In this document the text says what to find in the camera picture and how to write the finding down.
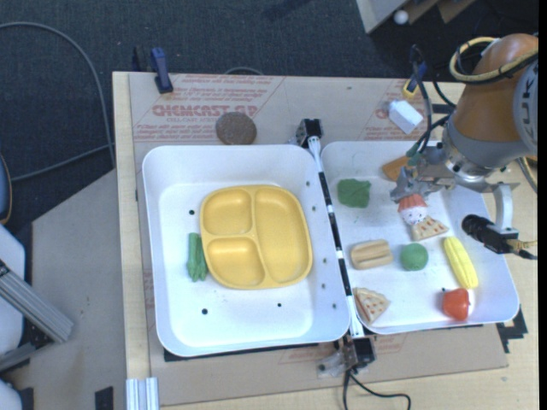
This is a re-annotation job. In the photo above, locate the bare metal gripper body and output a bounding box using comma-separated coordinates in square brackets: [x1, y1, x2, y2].
[410, 144, 493, 194]

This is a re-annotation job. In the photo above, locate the orange wedge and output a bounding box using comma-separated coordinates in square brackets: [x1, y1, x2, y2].
[380, 155, 412, 182]

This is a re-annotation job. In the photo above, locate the red and white toy food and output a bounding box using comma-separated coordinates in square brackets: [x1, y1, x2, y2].
[397, 194, 429, 226]

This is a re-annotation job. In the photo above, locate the pizza slice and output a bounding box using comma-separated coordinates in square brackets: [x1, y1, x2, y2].
[409, 217, 450, 243]
[352, 287, 392, 326]

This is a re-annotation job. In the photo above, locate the green lettuce leaf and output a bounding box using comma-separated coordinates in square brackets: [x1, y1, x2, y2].
[336, 178, 373, 209]

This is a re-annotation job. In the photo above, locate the white carton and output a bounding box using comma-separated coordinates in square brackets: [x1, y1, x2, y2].
[387, 99, 425, 136]

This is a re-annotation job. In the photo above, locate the green ball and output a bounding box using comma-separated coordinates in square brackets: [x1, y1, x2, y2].
[399, 242, 430, 272]

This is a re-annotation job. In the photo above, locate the tan hot dog bun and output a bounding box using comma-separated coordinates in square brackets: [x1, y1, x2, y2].
[350, 238, 395, 271]

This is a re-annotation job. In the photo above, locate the thin black and white rod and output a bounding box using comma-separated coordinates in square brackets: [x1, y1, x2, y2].
[308, 136, 362, 337]

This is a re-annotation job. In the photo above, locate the yellow corn cob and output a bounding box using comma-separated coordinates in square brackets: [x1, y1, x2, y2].
[442, 236, 479, 290]

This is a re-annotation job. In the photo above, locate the white plastic tray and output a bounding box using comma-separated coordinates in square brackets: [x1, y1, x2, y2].
[141, 143, 353, 357]
[320, 140, 521, 337]

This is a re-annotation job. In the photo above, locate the brown cardboard board red print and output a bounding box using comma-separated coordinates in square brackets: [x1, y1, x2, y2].
[127, 73, 510, 406]

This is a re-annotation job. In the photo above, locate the red tomato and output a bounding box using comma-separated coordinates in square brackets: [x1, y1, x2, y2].
[441, 287, 475, 321]

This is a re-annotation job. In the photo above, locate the yellow divided plate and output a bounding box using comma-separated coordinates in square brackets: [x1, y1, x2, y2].
[198, 184, 315, 290]

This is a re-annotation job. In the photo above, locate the brown round biscuit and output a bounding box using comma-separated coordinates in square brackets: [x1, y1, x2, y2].
[215, 111, 258, 146]

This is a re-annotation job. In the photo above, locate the green asparagus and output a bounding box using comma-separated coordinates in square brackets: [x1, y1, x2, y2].
[185, 231, 210, 284]

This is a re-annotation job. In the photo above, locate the black cylinder on white bracket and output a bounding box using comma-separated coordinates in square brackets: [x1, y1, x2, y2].
[461, 183, 521, 255]

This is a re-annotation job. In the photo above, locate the black block with thin wires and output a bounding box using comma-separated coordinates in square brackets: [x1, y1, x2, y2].
[293, 118, 324, 148]
[317, 335, 378, 378]

